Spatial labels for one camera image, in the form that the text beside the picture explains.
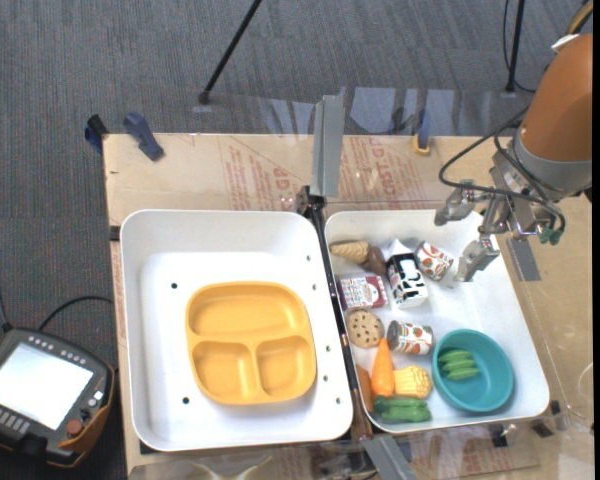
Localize dark green pea pod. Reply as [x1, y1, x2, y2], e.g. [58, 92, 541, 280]
[372, 394, 433, 425]

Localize white can with red print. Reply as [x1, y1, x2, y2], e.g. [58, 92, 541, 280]
[413, 240, 456, 283]
[385, 319, 435, 357]

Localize yellow divided plate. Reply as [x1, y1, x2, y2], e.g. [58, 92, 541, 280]
[184, 280, 319, 407]

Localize yellow corn cob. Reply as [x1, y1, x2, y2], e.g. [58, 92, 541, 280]
[392, 364, 434, 400]

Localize brown toy potato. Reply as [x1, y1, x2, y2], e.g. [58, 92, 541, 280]
[365, 245, 389, 277]

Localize orange carrot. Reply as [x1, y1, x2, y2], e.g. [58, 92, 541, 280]
[370, 337, 397, 399]

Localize brown chocolate chip biscuit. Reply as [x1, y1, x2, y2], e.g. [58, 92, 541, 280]
[344, 309, 386, 349]

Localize black and white milk carton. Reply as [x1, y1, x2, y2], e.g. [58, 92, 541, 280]
[385, 238, 430, 311]

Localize pink and white carton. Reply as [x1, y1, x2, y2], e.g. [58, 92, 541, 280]
[335, 274, 389, 312]

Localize brown cardboard board, red print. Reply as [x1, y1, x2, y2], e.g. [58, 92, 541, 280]
[102, 132, 594, 480]

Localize black block with thin wires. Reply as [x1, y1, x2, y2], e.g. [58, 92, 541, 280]
[295, 185, 327, 220]

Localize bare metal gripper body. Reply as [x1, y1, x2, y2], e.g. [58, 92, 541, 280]
[479, 150, 564, 242]

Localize green pea pods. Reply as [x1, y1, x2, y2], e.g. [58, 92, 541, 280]
[436, 348, 482, 382]

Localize white plastic tray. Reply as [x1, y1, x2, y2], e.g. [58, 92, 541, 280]
[119, 208, 355, 453]
[323, 209, 552, 436]

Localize teal bowl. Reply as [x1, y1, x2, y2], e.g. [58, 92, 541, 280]
[431, 328, 515, 414]

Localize beige waffle cone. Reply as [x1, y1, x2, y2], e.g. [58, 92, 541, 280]
[328, 239, 371, 266]

